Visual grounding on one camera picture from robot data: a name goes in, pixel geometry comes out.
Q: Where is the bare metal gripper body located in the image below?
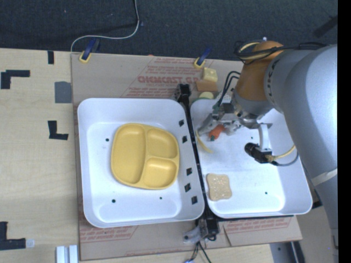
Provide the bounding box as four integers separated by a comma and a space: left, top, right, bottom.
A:
212, 102, 273, 130

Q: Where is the orange carrot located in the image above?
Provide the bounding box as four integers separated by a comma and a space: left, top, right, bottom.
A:
208, 124, 227, 142

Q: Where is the thin black rod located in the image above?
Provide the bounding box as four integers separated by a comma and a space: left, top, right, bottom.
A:
181, 93, 216, 231

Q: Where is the brown bread block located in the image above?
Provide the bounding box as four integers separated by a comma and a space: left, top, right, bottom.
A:
195, 80, 219, 93

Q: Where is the yellow cheese block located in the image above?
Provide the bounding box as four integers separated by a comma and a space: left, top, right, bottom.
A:
202, 67, 219, 83

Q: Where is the beige bread slice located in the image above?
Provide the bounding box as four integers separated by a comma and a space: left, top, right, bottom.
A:
206, 173, 233, 202

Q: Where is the white plastic tray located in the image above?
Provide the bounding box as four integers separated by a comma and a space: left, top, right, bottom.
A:
190, 97, 314, 220
77, 97, 206, 228

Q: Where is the yellow divided plate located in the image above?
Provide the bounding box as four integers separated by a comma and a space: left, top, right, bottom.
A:
110, 123, 180, 190

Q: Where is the brown cardboard board, red print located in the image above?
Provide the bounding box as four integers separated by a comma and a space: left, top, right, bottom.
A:
70, 52, 303, 261

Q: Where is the black cylinder on white bracket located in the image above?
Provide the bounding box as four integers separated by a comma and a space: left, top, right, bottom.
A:
244, 122, 274, 164

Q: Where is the black block with thin wires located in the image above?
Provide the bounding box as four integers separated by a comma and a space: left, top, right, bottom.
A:
175, 83, 192, 103
195, 217, 220, 241

